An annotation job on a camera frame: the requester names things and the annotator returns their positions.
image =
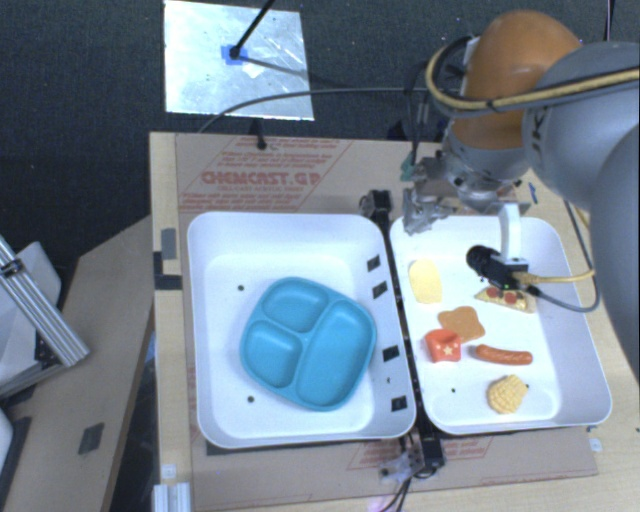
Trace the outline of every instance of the toy sausage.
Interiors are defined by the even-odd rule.
[[[476,356],[483,361],[498,364],[526,365],[533,362],[531,352],[517,350],[502,350],[488,345],[478,345]]]

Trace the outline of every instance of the cable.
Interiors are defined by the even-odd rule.
[[[580,222],[582,222],[585,228],[588,228],[589,219],[587,219],[587,214],[580,208],[576,208],[576,213],[578,214],[578,217],[580,217]]]
[[[571,220],[571,225],[573,226],[573,231],[578,238],[578,243],[580,244],[580,249],[582,250],[582,255],[584,256],[585,261],[587,262],[587,266],[589,270],[593,270],[593,263],[591,261],[591,257],[589,256],[589,251],[587,250],[587,244],[584,242],[584,238],[582,238],[582,233],[580,232],[580,228],[578,227],[578,222],[576,221],[576,217],[573,214],[573,210],[571,209],[571,205],[568,201],[564,201],[564,206],[569,214],[569,219]],[[545,292],[540,290],[536,286],[528,286],[526,291],[535,297],[539,297],[547,302],[555,304],[556,306],[560,306],[561,308],[568,309],[569,311],[574,311],[576,313],[591,313],[596,310],[600,305],[600,288],[598,287],[598,282],[596,281],[595,276],[591,276],[593,280],[593,287],[595,291],[595,298],[593,300],[593,304],[591,306],[581,307],[574,306],[572,304],[567,304],[566,302],[562,302],[561,300],[556,299],[555,297],[551,297],[547,295]]]
[[[611,23],[613,23],[613,9],[616,6],[616,0],[607,0],[607,18],[604,23],[604,41],[611,39]]]
[[[407,116],[409,118],[408,128],[410,133],[406,134],[408,140],[415,140],[415,132],[416,132],[416,127],[415,127],[415,122],[413,117],[413,106],[411,104],[411,96],[413,95],[412,93],[416,87],[416,82],[418,81],[418,77],[424,73],[424,70],[426,69],[428,63],[429,63],[428,60],[420,61],[414,64],[413,66],[411,66],[405,73],[403,92],[406,98]]]
[[[288,92],[284,94],[274,94],[272,96],[263,96],[261,98],[255,98],[253,100],[243,101],[232,107],[223,110],[220,114],[213,116],[209,119],[199,130],[198,133],[204,133],[209,127],[218,122],[224,116],[231,114],[237,110],[251,105],[257,105],[259,103],[265,103],[267,101],[286,100],[289,98],[299,98],[301,96],[321,96],[325,94],[369,94],[369,93],[392,93],[392,92],[405,92],[403,87],[354,87],[353,89],[317,89],[313,91],[296,91]],[[425,89],[414,89],[413,92],[425,92]]]
[[[422,138],[422,130],[424,129],[425,121],[429,116],[429,93],[425,92],[422,97],[422,102],[418,107],[418,126],[413,133],[413,140],[411,142],[411,165],[416,164],[418,157],[418,147],[420,146],[420,139]]]
[[[404,500],[407,497],[407,493],[409,492],[409,487],[411,486],[411,478],[407,480],[407,486],[402,491],[402,496],[400,497],[400,501],[398,502],[398,506],[396,507],[397,512],[402,512],[402,505],[404,505]]]
[[[595,311],[600,305],[600,294],[596,296],[596,300],[591,306],[581,307],[574,306],[573,304],[567,304],[566,302],[562,302],[555,297],[551,297],[550,295],[547,295],[545,292],[540,290],[540,288],[533,285],[528,286],[525,291],[533,295],[534,297],[544,299],[547,302],[551,302],[551,304],[555,304],[556,306],[560,306],[561,308],[568,309],[569,311],[573,311],[575,313],[591,313],[592,311]]]
[[[576,276],[566,277],[544,277],[530,274],[529,272],[514,272],[512,276],[522,284],[539,284],[539,283],[575,283],[593,277],[595,272],[593,269],[588,270]]]
[[[478,116],[495,112],[520,110],[539,105],[550,106],[556,103],[568,101],[567,97],[575,99],[600,94],[602,89],[627,89],[637,87],[640,79],[640,68],[634,67],[602,73],[578,80],[562,82],[553,86],[543,87],[530,92],[493,99],[470,99],[441,91],[435,84],[436,69],[444,60],[447,47],[441,48],[431,58],[426,70],[427,89],[437,102],[438,106],[445,110],[450,117]]]
[[[418,471],[415,475],[413,475],[413,477],[417,478],[418,480],[427,480],[431,478],[433,475],[435,475],[436,471],[437,471],[436,469],[432,469],[430,471],[423,469],[422,471]]]
[[[398,492],[395,494],[395,496],[393,497],[393,499],[387,503],[387,505],[380,510],[380,512],[388,512],[389,510],[391,510],[391,507],[393,507],[396,502],[400,499],[400,505],[398,506],[398,508],[396,508],[396,510],[400,510],[402,507],[402,504],[404,503],[404,499],[407,496],[407,492],[409,491],[409,486],[411,485],[411,478],[408,478],[407,480],[405,480],[404,482],[402,482],[402,485],[400,486],[400,489],[398,489]]]

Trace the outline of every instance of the blue divided plate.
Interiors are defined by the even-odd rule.
[[[362,306],[321,284],[288,277],[260,298],[242,335],[240,358],[264,387],[330,411],[351,397],[375,344],[375,323]]]

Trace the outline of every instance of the black clip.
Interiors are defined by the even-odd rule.
[[[2,277],[9,278],[15,276],[16,274],[19,274],[23,270],[24,263],[22,263],[22,260],[20,258],[16,258],[15,260],[11,260],[6,265],[0,267],[0,275],[2,275]]]

